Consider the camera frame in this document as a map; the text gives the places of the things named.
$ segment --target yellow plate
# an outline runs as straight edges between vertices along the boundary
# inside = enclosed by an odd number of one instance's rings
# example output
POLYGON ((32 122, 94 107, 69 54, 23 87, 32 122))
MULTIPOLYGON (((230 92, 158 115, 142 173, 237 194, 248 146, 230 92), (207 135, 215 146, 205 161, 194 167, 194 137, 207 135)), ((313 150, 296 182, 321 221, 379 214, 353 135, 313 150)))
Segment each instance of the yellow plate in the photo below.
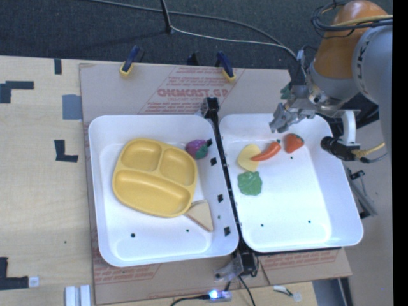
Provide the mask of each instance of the yellow plate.
POLYGON ((148 138, 137 138, 124 146, 112 178, 119 201, 159 217, 185 213, 196 183, 196 161, 186 151, 148 138))

